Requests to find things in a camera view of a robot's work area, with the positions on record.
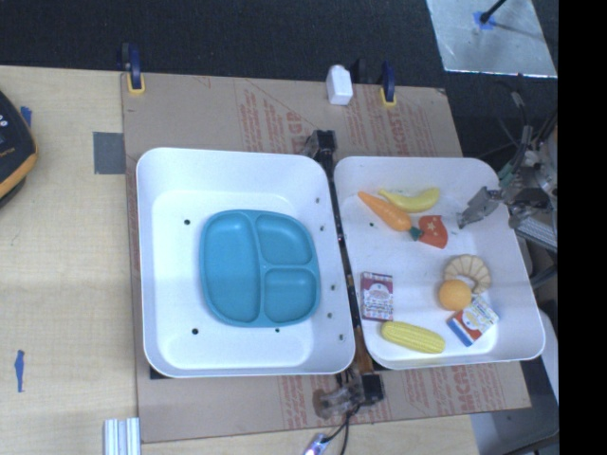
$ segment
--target corn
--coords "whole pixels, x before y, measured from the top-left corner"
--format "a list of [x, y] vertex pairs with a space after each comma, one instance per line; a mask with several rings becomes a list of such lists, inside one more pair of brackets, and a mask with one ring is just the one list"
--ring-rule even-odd
[[381, 325], [381, 336], [395, 344], [426, 354], [440, 354], [445, 350], [445, 339], [432, 330], [401, 321], [387, 321]]

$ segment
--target black and orange object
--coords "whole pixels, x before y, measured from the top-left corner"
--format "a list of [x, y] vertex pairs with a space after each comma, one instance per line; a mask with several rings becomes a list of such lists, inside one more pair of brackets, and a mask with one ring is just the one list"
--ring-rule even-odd
[[37, 160], [28, 123], [0, 91], [0, 208], [21, 190]]

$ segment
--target black fabric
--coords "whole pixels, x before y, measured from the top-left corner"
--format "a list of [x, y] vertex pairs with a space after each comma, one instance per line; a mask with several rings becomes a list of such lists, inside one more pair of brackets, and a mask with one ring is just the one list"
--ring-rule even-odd
[[[559, 0], [532, 0], [554, 65]], [[142, 70], [324, 81], [333, 64], [363, 58], [398, 85], [446, 90], [465, 156], [500, 167], [520, 136], [519, 115], [497, 81], [516, 86], [531, 124], [557, 107], [556, 79], [446, 72], [426, 0], [0, 0], [0, 64], [117, 69], [121, 43], [139, 47]]]

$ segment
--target blue plate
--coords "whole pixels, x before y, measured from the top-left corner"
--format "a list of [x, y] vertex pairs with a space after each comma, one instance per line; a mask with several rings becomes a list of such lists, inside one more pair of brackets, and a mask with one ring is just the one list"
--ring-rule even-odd
[[291, 216], [235, 209], [214, 214], [200, 238], [205, 301], [224, 322], [278, 327], [319, 305], [318, 258], [307, 229]]

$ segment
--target beige ring toy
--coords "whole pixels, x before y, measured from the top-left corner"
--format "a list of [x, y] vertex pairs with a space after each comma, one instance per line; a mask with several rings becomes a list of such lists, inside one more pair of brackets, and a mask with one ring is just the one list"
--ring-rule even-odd
[[483, 293], [491, 286], [491, 275], [485, 262], [478, 256], [463, 254], [453, 258], [445, 267], [445, 280], [457, 277], [470, 278], [474, 282], [472, 293]]

